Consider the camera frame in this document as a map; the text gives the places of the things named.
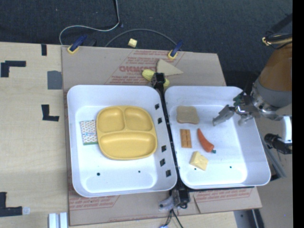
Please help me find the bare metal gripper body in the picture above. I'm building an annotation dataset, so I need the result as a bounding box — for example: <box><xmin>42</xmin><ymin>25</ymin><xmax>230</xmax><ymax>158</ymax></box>
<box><xmin>234</xmin><ymin>95</ymin><xmax>284</xmax><ymax>121</ymax></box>

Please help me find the orange carrot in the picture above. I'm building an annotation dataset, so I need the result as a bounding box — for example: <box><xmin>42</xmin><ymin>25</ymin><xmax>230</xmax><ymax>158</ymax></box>
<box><xmin>197</xmin><ymin>128</ymin><xmax>217</xmax><ymax>154</ymax></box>

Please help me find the tan toast slice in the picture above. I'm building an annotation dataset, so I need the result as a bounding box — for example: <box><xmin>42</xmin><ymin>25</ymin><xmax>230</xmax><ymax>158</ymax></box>
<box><xmin>176</xmin><ymin>105</ymin><xmax>200</xmax><ymax>125</ymax></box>

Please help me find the white plastic tray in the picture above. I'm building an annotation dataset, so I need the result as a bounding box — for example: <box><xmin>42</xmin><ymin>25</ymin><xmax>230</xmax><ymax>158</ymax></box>
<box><xmin>66</xmin><ymin>84</ymin><xmax>178</xmax><ymax>198</ymax></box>
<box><xmin>164</xmin><ymin>85</ymin><xmax>272</xmax><ymax>190</ymax></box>

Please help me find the orange rectangular biscuit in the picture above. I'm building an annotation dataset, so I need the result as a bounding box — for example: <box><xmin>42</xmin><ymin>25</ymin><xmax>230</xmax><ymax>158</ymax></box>
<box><xmin>179</xmin><ymin>128</ymin><xmax>193</xmax><ymax>149</ymax></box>

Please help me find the yellow cheese wedge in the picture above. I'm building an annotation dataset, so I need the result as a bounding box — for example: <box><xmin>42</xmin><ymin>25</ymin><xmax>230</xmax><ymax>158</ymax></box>
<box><xmin>189</xmin><ymin>151</ymin><xmax>209</xmax><ymax>171</ymax></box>

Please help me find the thin black rod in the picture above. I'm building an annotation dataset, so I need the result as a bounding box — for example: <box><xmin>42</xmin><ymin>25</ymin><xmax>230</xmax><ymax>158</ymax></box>
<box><xmin>156</xmin><ymin>85</ymin><xmax>185</xmax><ymax>211</ymax></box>

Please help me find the tan triangular sandwich slice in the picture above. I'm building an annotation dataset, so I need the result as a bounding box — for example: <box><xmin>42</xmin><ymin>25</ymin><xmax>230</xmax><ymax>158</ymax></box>
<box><xmin>156</xmin><ymin>58</ymin><xmax>184</xmax><ymax>76</ymax></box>

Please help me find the yellow corn cob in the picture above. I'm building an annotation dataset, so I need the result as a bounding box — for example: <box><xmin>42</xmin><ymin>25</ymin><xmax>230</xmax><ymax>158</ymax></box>
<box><xmin>142</xmin><ymin>69</ymin><xmax>171</xmax><ymax>88</ymax></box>

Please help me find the yellow divided plate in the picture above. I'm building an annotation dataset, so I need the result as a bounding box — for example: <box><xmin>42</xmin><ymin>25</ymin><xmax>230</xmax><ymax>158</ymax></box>
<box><xmin>95</xmin><ymin>105</ymin><xmax>158</xmax><ymax>161</ymax></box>

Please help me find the orange patterned white packet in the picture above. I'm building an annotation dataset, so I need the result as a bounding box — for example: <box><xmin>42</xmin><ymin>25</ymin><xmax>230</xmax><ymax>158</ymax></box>
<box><xmin>78</xmin><ymin>120</ymin><xmax>99</xmax><ymax>146</ymax></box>

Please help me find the brown cardboard board red print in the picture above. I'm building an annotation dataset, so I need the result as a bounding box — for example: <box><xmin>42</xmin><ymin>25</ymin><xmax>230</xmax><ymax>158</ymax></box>
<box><xmin>61</xmin><ymin>46</ymin><xmax>263</xmax><ymax>227</ymax></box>

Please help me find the black cylinder on white bracket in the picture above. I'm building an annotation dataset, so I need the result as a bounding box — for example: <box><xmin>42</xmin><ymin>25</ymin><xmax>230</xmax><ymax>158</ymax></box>
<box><xmin>264</xmin><ymin>115</ymin><xmax>293</xmax><ymax>155</ymax></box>

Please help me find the black block with thin wires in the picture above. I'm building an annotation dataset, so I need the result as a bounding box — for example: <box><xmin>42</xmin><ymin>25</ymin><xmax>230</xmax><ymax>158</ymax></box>
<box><xmin>172</xmin><ymin>188</ymin><xmax>191</xmax><ymax>205</ymax></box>
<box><xmin>151</xmin><ymin>72</ymin><xmax>166</xmax><ymax>88</ymax></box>

